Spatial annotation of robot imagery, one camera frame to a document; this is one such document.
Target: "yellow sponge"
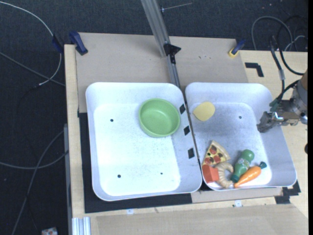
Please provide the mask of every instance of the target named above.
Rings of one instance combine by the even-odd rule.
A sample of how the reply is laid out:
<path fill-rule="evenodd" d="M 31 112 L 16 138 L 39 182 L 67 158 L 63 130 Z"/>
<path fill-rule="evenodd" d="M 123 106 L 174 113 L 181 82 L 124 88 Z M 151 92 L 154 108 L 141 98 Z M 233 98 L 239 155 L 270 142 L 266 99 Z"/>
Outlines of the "yellow sponge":
<path fill-rule="evenodd" d="M 211 102 L 204 102 L 198 105 L 193 111 L 193 114 L 200 121 L 207 121 L 210 117 L 214 115 L 214 113 L 215 106 Z"/>

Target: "black bracket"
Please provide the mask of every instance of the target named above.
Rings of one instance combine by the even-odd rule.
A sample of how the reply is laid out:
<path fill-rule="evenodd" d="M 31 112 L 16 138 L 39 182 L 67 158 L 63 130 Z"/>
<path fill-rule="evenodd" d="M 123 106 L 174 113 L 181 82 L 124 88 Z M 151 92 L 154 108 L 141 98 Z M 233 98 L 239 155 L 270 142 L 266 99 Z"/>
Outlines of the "black bracket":
<path fill-rule="evenodd" d="M 292 188 L 283 187 L 283 196 L 275 196 L 276 204 L 290 204 L 290 196 L 298 196 L 301 192 L 298 180 Z"/>
<path fill-rule="evenodd" d="M 264 77 L 263 71 L 261 66 L 258 63 L 245 63 L 246 68 L 253 68 L 256 69 L 256 71 L 258 72 L 258 76 L 259 77 Z"/>
<path fill-rule="evenodd" d="M 193 148 L 190 148 L 188 150 L 188 158 L 191 159 L 195 156 L 195 152 L 194 152 L 194 149 Z"/>
<path fill-rule="evenodd" d="M 171 45 L 171 44 L 165 44 L 163 48 L 164 48 L 165 54 L 167 56 L 170 55 L 171 63 L 176 64 L 175 55 L 177 54 L 177 52 L 181 50 L 181 48 Z"/>

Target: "toy food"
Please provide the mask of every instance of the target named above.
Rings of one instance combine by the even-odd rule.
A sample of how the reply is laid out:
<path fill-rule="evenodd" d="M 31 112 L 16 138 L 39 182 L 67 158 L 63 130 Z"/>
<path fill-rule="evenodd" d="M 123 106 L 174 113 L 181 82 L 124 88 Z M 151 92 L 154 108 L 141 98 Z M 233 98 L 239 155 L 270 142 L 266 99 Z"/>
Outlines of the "toy food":
<path fill-rule="evenodd" d="M 233 166 L 228 162 L 222 162 L 215 166 L 219 172 L 220 179 L 216 181 L 220 186 L 224 188 L 230 187 L 230 185 L 233 183 L 231 180 L 227 180 L 225 177 L 225 170 L 229 170 L 230 172 L 234 171 Z"/>
<path fill-rule="evenodd" d="M 235 171 L 230 178 L 231 181 L 233 181 L 234 183 L 238 182 L 240 176 L 243 175 L 249 169 L 250 163 L 253 159 L 254 159 L 253 151 L 250 151 L 248 149 L 244 150 L 241 153 L 240 158 L 234 165 Z"/>
<path fill-rule="evenodd" d="M 228 152 L 216 141 L 212 141 L 204 157 L 202 164 L 216 165 L 230 159 Z"/>
<path fill-rule="evenodd" d="M 261 162 L 259 166 L 250 167 L 239 179 L 238 182 L 234 183 L 234 188 L 237 188 L 239 185 L 242 185 L 246 182 L 249 182 L 257 178 L 261 174 L 261 170 L 267 167 L 266 163 Z"/>
<path fill-rule="evenodd" d="M 210 117 L 214 115 L 214 113 L 215 106 L 211 102 L 204 102 L 198 105 L 193 111 L 193 114 L 200 121 L 207 121 Z"/>
<path fill-rule="evenodd" d="M 207 184 L 220 179 L 218 170 L 207 164 L 202 165 L 202 175 Z"/>

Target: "blue clamp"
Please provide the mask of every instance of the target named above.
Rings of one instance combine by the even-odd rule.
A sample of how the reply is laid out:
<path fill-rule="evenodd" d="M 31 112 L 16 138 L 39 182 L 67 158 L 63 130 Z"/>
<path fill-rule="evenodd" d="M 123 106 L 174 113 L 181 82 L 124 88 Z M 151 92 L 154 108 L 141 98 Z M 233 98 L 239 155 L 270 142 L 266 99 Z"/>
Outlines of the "blue clamp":
<path fill-rule="evenodd" d="M 228 55 L 229 55 L 230 57 L 235 57 L 235 56 L 237 56 L 238 51 L 240 51 L 240 50 L 245 46 L 245 42 L 246 42 L 245 39 L 241 40 L 241 41 L 236 45 L 236 47 L 232 48 L 232 49 L 229 51 Z"/>
<path fill-rule="evenodd" d="M 85 55 L 88 50 L 85 48 L 82 39 L 80 38 L 80 35 L 78 34 L 77 31 L 71 31 L 69 33 L 69 38 L 73 44 L 76 45 L 76 50 L 79 52 L 81 55 Z"/>

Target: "black mat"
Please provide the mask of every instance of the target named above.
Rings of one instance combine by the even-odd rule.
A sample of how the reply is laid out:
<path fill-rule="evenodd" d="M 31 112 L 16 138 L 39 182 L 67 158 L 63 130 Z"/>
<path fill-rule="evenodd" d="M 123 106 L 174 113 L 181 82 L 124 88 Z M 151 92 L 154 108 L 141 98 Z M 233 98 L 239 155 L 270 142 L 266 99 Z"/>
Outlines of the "black mat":
<path fill-rule="evenodd" d="M 91 160 L 89 146 L 89 130 L 87 113 L 79 114 L 80 136 L 81 136 L 81 153 L 83 163 L 83 181 L 84 181 L 84 198 L 85 212 L 104 212 L 122 209 L 147 208 L 159 206 L 173 206 L 191 204 L 191 194 L 175 194 L 156 197 L 135 198 L 118 201 L 104 201 L 99 199 L 92 189 L 91 182 Z"/>

